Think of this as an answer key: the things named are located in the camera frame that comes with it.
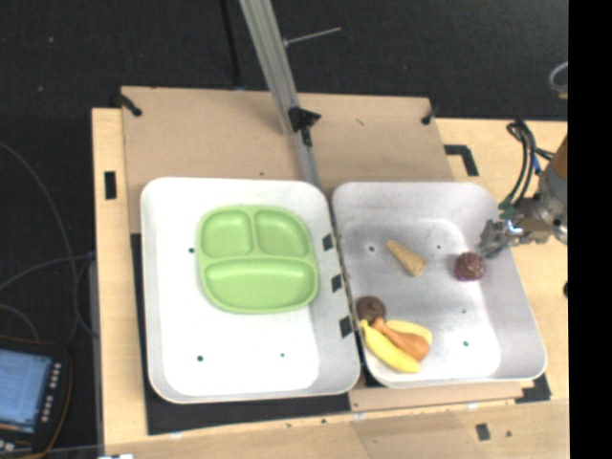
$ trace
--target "wooden table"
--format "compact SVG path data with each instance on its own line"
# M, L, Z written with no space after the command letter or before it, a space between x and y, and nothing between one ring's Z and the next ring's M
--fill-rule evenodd
M181 136L185 129L177 125L185 120L195 120L207 132L207 144L216 144L217 148L227 147L223 141L217 142L219 138L240 141L231 133L236 124L248 126L252 137L260 138L258 141L266 142L266 135L276 135L275 111L266 93L139 87L128 87L123 92L137 105L146 105L142 117L149 122L142 130L160 128L156 134L170 139L166 148L174 147L172 138L177 142L185 137ZM428 112L426 99L317 94L301 97L302 106L322 112L323 119L313 133L326 193L347 180L454 179L479 184L495 199L502 199L514 185L521 148L506 133L505 126L510 120L437 119L425 126L420 124L420 118ZM182 105L170 107L169 99L176 100L174 105ZM197 118L201 114L206 120ZM228 122L228 117L235 120ZM298 178L299 172L283 158L267 160L265 169L260 164L247 165L245 174L241 168L249 163L247 157L243 155L232 167L227 151L225 156L215 155L214 151L197 152L199 158L208 155L209 170L204 172L189 170L190 163L182 159L170 162L171 165L160 164L159 160L145 164L146 158L157 158L156 148L142 151L147 138L139 137L129 111L94 109L92 119L103 437L107 453L127 452L139 458L569 456L568 304L563 294L567 247L557 240L512 249L548 353L545 371L551 392L548 400L521 404L515 400L525 392L530 396L530 388L540 386L541 382L469 384L435 391L400 392L372 390L360 383L351 391L353 409L348 413L148 435L130 251L130 234L138 229L133 206L139 189L151 175L173 172L177 164L182 165L179 171L186 168L187 175L192 172L199 176L227 176L228 167L235 168L232 171L239 178L257 177L262 171L268 178ZM553 151L567 134L564 122L535 121L529 125L538 145ZM407 144L416 151L413 160L399 163L393 142L404 144L405 134L413 135L408 136L413 141ZM415 145L418 142L414 141L414 135L423 134L428 135L424 148L429 162L434 164L431 167L426 165L427 159L423 160L423 153ZM274 137L270 144L266 143L268 154L270 148L277 147L278 155L286 154L286 139ZM377 137L385 137L385 141L372 140ZM347 139L353 140L353 145L339 150ZM461 151L469 152L479 175L468 173L462 157L446 156L444 145L459 145ZM340 154L342 151L348 160ZM209 173L220 170L222 175ZM109 180L113 179L114 192L113 188L109 190ZM539 396L538 389L532 391Z

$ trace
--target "screen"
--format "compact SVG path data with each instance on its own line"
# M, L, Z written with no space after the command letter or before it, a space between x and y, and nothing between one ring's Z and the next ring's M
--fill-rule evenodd
M34 432L52 359L0 349L0 423Z

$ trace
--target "robotic hand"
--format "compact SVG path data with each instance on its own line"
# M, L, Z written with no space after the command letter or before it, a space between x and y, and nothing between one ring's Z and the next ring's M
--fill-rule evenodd
M567 68L567 63L555 68L550 84L560 97L567 98L567 86L554 82L554 75L563 67ZM499 220L489 220L480 235L476 250L484 258L493 258L509 246L546 243L551 235L567 244L567 136L553 154L536 146L533 133L522 120L509 124L508 131L523 144L523 166L513 191L499 205ZM538 155L549 160L544 171L539 169ZM533 173L539 175L537 192L525 198ZM514 199L521 184L522 190Z

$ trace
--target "black clamp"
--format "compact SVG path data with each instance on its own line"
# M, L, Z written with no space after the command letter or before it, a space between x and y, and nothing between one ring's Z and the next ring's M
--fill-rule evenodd
M310 128L321 119L321 115L315 112L310 112L299 107L292 107L289 109L289 120L294 132L300 131L302 133L302 141L306 146L313 145L313 139L310 135Z

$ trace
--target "banana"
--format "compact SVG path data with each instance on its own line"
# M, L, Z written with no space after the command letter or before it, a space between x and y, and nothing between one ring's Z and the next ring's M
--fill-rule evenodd
M396 347L391 340L378 330L372 328L367 319L360 321L365 346L381 361L392 369L400 372L416 373L421 370L421 364L406 352Z
M420 335L425 340L427 340L427 343L429 345L431 345L431 331L425 326L421 326L417 323L412 323L411 321L401 321L399 319L389 319L386 322L386 326L391 328L391 330L395 330L396 332L413 333L416 335Z

